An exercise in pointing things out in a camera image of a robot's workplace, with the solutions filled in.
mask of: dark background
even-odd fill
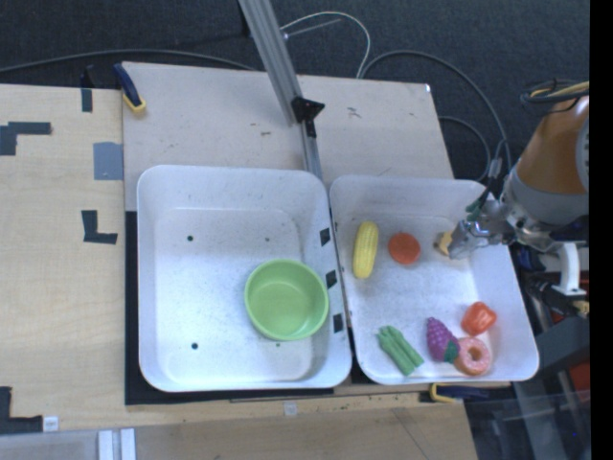
[[[439,115],[476,128],[494,152],[500,127],[469,78],[500,118],[513,161],[542,112],[523,105],[520,94],[551,79],[589,80],[590,0],[271,1],[280,25],[324,11],[355,17],[371,35],[368,61],[394,50],[419,53],[383,59],[365,78],[429,83]],[[334,18],[316,17],[302,26]],[[7,70],[134,48],[199,53],[262,70],[253,40],[242,31],[236,0],[0,0],[0,82],[79,86],[84,68],[94,65],[98,85],[113,87],[111,65],[123,59],[226,66],[126,52]],[[341,18],[292,36],[287,46],[299,74],[355,77],[366,39],[357,24]],[[442,129],[456,177],[477,178],[486,161],[478,136],[454,121],[442,121]]]

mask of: tray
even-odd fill
[[[137,186],[139,363],[166,392],[329,388],[351,348],[326,189],[303,171],[157,166]],[[314,336],[276,342],[243,304],[249,274],[289,258],[327,282]]]
[[[364,373],[381,384],[451,381],[521,381],[538,368],[538,351],[524,307],[511,255],[506,246],[476,250],[468,259],[452,261],[434,247],[437,234],[465,217],[465,207],[484,187],[473,181],[344,175],[330,187],[347,305],[357,361]],[[355,233],[365,220],[379,227],[375,267],[370,278],[352,275]],[[398,231],[413,234],[421,245],[420,259],[408,266],[396,263],[387,241]],[[441,320],[454,335],[465,333],[460,321],[466,308],[481,300],[498,313],[498,321],[480,335],[492,353],[492,365],[478,377],[468,377],[449,363],[430,358],[426,319]],[[393,325],[424,357],[425,362],[404,377],[381,351],[378,329]]]

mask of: red tomato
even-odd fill
[[[475,302],[466,310],[460,325],[466,333],[478,335],[493,326],[497,318],[496,312],[485,303]]]

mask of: toy donut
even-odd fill
[[[491,354],[486,344],[478,337],[462,337],[460,352],[453,364],[467,375],[482,375],[491,364]]]

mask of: bowl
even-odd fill
[[[304,339],[324,325],[328,290],[308,265],[275,259],[259,265],[247,279],[245,307],[264,336],[282,341]]]

